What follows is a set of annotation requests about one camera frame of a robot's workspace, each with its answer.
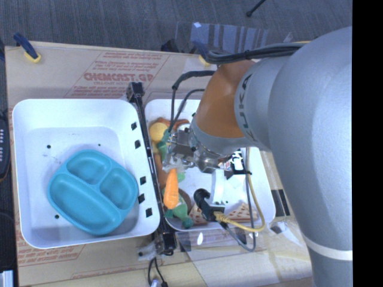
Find pizza slice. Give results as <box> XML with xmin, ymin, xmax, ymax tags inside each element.
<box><xmin>224</xmin><ymin>201</ymin><xmax>259</xmax><ymax>224</ymax></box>

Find brown cardboard board, red print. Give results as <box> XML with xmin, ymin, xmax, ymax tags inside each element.
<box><xmin>4</xmin><ymin>40</ymin><xmax>314</xmax><ymax>287</ymax></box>

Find blue divided plate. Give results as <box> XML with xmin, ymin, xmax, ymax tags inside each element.
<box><xmin>47</xmin><ymin>149</ymin><xmax>139</xmax><ymax>236</ymax></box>

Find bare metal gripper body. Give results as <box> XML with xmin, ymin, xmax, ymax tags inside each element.
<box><xmin>168</xmin><ymin>129</ymin><xmax>230</xmax><ymax>175</ymax></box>

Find brown doughnut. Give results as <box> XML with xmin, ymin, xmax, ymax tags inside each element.
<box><xmin>178</xmin><ymin>188</ymin><xmax>193</xmax><ymax>212</ymax></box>

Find white plastic tray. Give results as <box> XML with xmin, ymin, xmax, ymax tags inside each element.
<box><xmin>144</xmin><ymin>99</ymin><xmax>276</xmax><ymax>232</ymax></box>
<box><xmin>11</xmin><ymin>98</ymin><xmax>161</xmax><ymax>250</ymax></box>

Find yellow round toy food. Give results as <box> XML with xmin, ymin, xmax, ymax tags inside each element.
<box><xmin>148</xmin><ymin>122</ymin><xmax>169</xmax><ymax>144</ymax></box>

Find black block with thin wires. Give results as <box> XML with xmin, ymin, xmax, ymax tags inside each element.
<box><xmin>126</xmin><ymin>81</ymin><xmax>146</xmax><ymax>102</ymax></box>
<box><xmin>153</xmin><ymin>230</ymin><xmax>178</xmax><ymax>256</ymax></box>

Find green broccoli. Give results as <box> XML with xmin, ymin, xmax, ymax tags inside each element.
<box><xmin>165</xmin><ymin>200</ymin><xmax>194</xmax><ymax>230</ymax></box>

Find orange carrot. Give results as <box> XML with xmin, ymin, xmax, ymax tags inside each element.
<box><xmin>163</xmin><ymin>168</ymin><xmax>180</xmax><ymax>211</ymax></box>

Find green toy vegetable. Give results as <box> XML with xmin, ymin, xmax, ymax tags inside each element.
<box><xmin>156</xmin><ymin>141</ymin><xmax>169</xmax><ymax>163</ymax></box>

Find orange-brown bread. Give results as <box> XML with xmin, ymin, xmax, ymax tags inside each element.
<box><xmin>155</xmin><ymin>117</ymin><xmax>191</xmax><ymax>132</ymax></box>

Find black cylinder on white bracket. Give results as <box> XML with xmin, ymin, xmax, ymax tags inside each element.
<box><xmin>193</xmin><ymin>166</ymin><xmax>233</xmax><ymax>222</ymax></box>

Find brown sausage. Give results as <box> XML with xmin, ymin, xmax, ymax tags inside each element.
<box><xmin>153</xmin><ymin>152</ymin><xmax>169</xmax><ymax>191</ymax></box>

